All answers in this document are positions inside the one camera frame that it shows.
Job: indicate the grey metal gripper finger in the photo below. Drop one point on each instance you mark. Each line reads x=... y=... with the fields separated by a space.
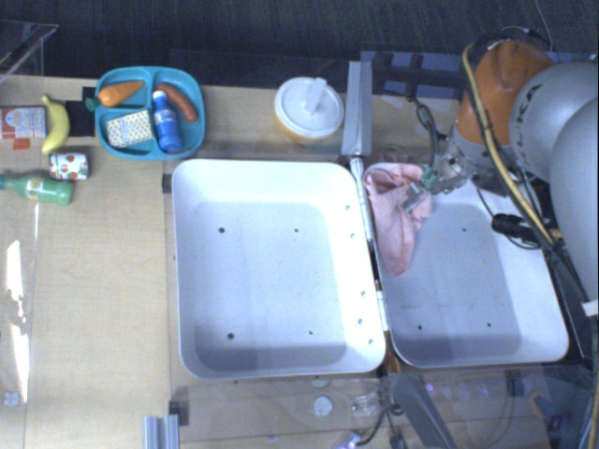
x=423 y=201
x=412 y=193

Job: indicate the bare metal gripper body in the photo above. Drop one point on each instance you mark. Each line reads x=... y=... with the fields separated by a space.
x=450 y=172

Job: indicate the pink cloth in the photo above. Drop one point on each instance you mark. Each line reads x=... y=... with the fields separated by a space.
x=395 y=232

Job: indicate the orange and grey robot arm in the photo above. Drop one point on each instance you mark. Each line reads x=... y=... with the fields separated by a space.
x=557 y=110

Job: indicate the white plastic tray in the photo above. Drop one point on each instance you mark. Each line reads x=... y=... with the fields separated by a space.
x=472 y=288
x=276 y=274

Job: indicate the yellow cup with white lid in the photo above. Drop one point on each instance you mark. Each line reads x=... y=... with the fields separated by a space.
x=309 y=105

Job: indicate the blue divided plate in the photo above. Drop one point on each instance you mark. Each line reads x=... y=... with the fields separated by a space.
x=192 y=138

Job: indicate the brown sausage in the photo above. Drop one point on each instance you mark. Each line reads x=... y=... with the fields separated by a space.
x=180 y=102

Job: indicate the blue bottle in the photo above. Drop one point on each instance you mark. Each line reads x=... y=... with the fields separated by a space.
x=166 y=126

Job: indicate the yellow patterned packet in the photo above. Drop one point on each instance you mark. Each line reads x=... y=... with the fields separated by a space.
x=129 y=129

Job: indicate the orange carrot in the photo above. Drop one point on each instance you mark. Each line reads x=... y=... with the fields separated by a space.
x=119 y=93

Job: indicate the white can with orange print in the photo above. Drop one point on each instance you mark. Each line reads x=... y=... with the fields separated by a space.
x=68 y=166

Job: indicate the yellow banana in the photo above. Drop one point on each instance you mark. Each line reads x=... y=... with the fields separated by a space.
x=58 y=124

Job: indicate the green bottle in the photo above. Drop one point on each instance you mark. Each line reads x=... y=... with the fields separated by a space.
x=44 y=190

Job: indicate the orange and white carton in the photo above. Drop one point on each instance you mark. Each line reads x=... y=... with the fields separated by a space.
x=23 y=122

